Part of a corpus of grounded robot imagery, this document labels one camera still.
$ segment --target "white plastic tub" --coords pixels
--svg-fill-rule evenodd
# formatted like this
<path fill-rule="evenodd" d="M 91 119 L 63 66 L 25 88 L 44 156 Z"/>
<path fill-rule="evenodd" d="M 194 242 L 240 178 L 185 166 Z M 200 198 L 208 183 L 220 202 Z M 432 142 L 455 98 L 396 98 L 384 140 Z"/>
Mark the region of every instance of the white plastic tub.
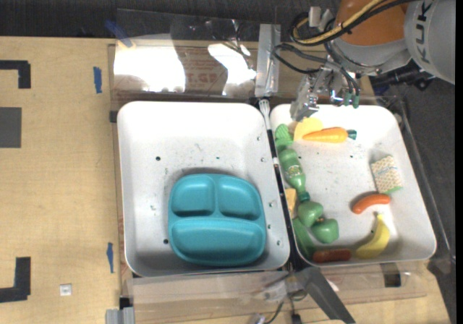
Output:
<path fill-rule="evenodd" d="M 275 270 L 290 248 L 262 114 L 243 103 L 131 102 L 117 117 L 125 256 L 139 276 Z M 263 254 L 238 268 L 187 263 L 169 245 L 168 202 L 188 174 L 238 176 L 259 191 L 266 218 Z"/>
<path fill-rule="evenodd" d="M 289 107 L 282 104 L 272 110 L 273 131 L 280 124 L 292 123 Z M 315 244 L 324 249 L 354 251 L 371 238 L 375 213 L 383 214 L 391 232 L 387 248 L 374 259 L 359 260 L 353 254 L 348 262 L 323 265 L 364 265 L 431 257 L 436 250 L 436 237 L 395 116 L 380 106 L 353 109 L 322 105 L 312 117 L 319 118 L 325 128 L 357 130 L 356 140 L 338 144 L 300 140 L 292 145 L 307 175 L 306 187 L 311 200 L 321 203 L 325 216 L 339 223 L 338 240 L 322 245 L 312 238 Z M 374 205 L 360 215 L 353 213 L 351 207 L 355 200 L 375 191 L 370 164 L 386 155 L 394 157 L 403 187 L 391 193 L 388 205 Z"/>

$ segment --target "blue tape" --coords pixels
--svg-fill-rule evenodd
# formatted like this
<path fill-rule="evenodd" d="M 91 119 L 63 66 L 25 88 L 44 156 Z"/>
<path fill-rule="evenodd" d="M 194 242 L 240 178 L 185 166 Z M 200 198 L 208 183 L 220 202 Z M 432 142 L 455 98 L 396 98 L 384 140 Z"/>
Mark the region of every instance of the blue tape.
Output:
<path fill-rule="evenodd" d="M 113 253 L 113 244 L 108 242 L 108 248 L 106 249 L 106 256 L 108 256 L 109 269 L 111 274 L 114 273 L 114 253 Z"/>
<path fill-rule="evenodd" d="M 131 46 L 133 46 L 128 34 L 115 22 L 106 20 L 104 22 L 104 27 L 114 36 L 116 36 L 126 47 L 130 48 Z"/>
<path fill-rule="evenodd" d="M 101 69 L 98 67 L 93 67 L 93 81 L 95 83 L 95 90 L 97 94 L 101 94 L 103 91 L 101 90 L 101 86 L 103 85 L 103 81 L 101 79 Z"/>

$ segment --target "yellow cable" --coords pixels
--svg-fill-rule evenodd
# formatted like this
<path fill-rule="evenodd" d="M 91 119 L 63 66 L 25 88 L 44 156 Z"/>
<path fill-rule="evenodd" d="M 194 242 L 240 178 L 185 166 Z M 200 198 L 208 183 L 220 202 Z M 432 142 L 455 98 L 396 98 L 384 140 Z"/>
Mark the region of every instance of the yellow cable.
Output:
<path fill-rule="evenodd" d="M 305 39 L 305 40 L 304 39 L 299 39 L 299 37 L 297 35 L 297 29 L 308 22 L 308 18 L 307 18 L 305 20 L 302 20 L 301 22 L 299 22 L 296 25 L 295 29 L 293 30 L 293 36 L 298 42 L 304 43 L 305 45 L 312 45 L 314 43 L 319 43 L 319 42 L 331 37 L 332 35 L 335 35 L 338 32 L 342 31 L 342 29 L 344 27 L 347 27 L 347 26 L 351 25 L 355 20 L 357 20 L 358 18 L 363 16 L 365 13 L 369 12 L 371 9 L 373 9 L 374 7 L 376 7 L 378 4 L 380 4 L 383 1 L 385 1 L 385 0 L 372 0 L 367 5 L 365 5 L 360 11 L 353 14 L 349 19 L 342 22 L 342 24 L 340 26 L 332 28 L 331 30 L 325 32 L 322 35 L 315 36 L 313 38 L 308 38 L 308 39 Z"/>

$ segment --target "toy carrot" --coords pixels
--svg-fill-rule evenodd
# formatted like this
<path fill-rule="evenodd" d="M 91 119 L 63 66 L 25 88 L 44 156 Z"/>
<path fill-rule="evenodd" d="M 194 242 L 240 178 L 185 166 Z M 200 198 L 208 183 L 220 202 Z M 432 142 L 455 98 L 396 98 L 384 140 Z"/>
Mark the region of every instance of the toy carrot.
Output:
<path fill-rule="evenodd" d="M 357 132 L 355 130 L 346 130 L 342 127 L 330 127 L 306 134 L 302 139 L 313 142 L 343 142 L 348 137 L 355 139 Z"/>

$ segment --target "wooden table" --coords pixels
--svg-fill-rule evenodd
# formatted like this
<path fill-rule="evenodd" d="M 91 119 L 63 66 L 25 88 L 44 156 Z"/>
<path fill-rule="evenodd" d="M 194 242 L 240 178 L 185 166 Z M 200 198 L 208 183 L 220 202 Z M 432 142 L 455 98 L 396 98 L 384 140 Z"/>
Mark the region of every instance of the wooden table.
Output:
<path fill-rule="evenodd" d="M 31 88 L 19 89 L 17 71 L 0 70 L 0 107 L 22 109 L 21 148 L 0 148 L 0 287 L 13 285 L 16 257 L 31 259 L 30 295 L 0 303 L 0 323 L 104 323 L 106 310 L 119 306 L 112 45 L 112 39 L 0 38 L 0 60 L 26 60 L 32 71 Z M 101 93 L 93 67 L 102 72 Z M 347 309 L 359 323 L 449 323 L 435 277 L 420 271 L 425 296 Z M 72 294 L 60 295 L 62 284 L 71 284 Z M 307 323 L 327 320 L 318 308 L 300 314 Z M 289 313 L 274 323 L 290 323 Z"/>

